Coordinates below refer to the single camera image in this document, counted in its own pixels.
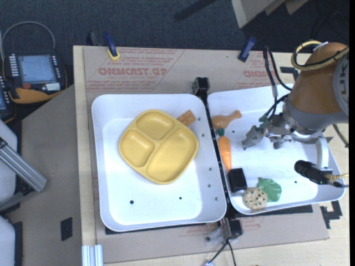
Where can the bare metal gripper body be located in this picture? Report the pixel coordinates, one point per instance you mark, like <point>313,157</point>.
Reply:
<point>280,126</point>

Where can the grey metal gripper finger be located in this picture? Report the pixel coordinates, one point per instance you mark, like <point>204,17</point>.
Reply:
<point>252,137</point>
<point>278,143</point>

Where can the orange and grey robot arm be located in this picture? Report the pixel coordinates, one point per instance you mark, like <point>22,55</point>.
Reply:
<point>313,93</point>

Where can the white plastic tray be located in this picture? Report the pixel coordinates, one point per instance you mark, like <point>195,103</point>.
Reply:
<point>155,204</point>
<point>271,165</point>

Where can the orange carrot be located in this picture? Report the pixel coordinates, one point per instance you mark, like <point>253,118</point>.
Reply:
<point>225,151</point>

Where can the tan chicken drumstick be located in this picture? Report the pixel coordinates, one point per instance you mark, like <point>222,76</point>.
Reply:
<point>223,120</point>

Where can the thin black rod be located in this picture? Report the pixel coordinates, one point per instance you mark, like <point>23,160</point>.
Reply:
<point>215,141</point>

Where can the black rounded box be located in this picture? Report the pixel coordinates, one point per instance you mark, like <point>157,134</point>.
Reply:
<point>237,179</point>

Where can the green lettuce leaf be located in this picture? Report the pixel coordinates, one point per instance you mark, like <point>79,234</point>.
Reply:
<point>270,188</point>

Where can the tan chocolate chip cookie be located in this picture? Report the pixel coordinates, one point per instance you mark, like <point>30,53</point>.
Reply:
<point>255,199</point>

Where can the brown chocolate biscuit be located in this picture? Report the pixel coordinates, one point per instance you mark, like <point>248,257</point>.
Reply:
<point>186,118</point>

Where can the yellow divided plate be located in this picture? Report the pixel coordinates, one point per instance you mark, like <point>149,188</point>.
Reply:
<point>158,145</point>

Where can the brown cardboard board red print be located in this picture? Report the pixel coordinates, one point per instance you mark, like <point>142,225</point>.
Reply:
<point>166,65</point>

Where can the black cylinder on white bracket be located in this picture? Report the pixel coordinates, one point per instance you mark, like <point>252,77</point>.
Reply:
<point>310,172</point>

